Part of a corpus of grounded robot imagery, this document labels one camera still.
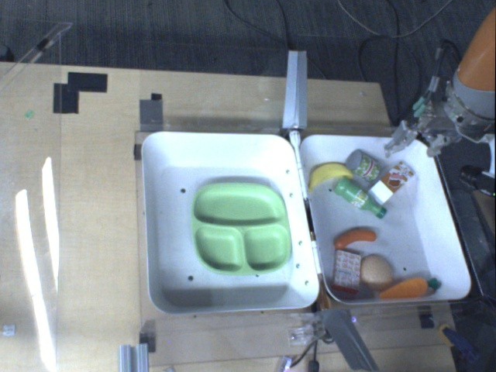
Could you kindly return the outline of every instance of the yellow banana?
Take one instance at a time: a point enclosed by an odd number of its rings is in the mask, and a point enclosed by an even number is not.
[[[351,179],[353,177],[353,172],[346,168],[340,163],[325,163],[318,165],[310,173],[310,181],[308,183],[309,191],[312,191],[317,184],[330,179],[331,177],[348,177]]]

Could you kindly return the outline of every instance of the carrot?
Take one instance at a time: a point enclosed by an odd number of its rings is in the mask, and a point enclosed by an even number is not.
[[[334,240],[334,248],[343,250],[355,241],[375,241],[377,235],[372,230],[367,229],[354,229],[345,232]]]
[[[429,285],[426,280],[420,277],[410,278],[402,281],[399,284],[393,285],[391,288],[382,291],[379,294],[381,299],[392,298],[418,298],[425,295]]]

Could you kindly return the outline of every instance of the wooden table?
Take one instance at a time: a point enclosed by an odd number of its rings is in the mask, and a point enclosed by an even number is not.
[[[66,83],[70,71],[107,74],[108,90],[80,92],[77,115],[54,114],[53,83]],[[0,336],[0,369],[43,370],[16,240],[18,192],[26,189],[29,199],[57,370],[118,370],[119,345],[136,345],[143,324],[133,158],[135,134],[140,129],[140,99],[162,94],[164,128],[168,130],[276,133],[284,84],[283,78],[37,64],[26,68],[0,94],[4,140],[0,153],[0,325],[16,325],[14,336]],[[308,123],[318,133],[382,135],[388,133],[389,125],[377,84],[318,80],[308,82]],[[40,175],[47,157],[52,158],[58,190],[58,291],[48,262],[42,208]],[[436,323],[451,321],[446,305],[435,308],[434,316],[439,319]],[[277,321],[276,317],[264,318]],[[170,321],[175,332],[181,332],[181,320]],[[419,328],[415,313],[391,309],[362,312],[359,323],[381,370],[455,370],[449,348],[434,329]],[[281,338],[285,329],[275,329],[270,340],[287,340]],[[182,363],[174,365],[177,372],[274,370],[280,354],[269,356],[270,351],[262,358],[215,361],[222,344],[214,343],[218,336],[206,332],[198,353],[210,354],[211,362],[201,366],[188,363],[191,349],[185,347],[178,356]],[[242,332],[240,323],[238,333]],[[294,354],[300,350],[294,348]],[[321,371],[346,370],[335,345],[320,346],[319,352]],[[165,361],[160,365],[160,358],[160,354],[150,354],[156,365],[150,370],[169,366]],[[305,370],[306,366],[302,363],[298,368]]]

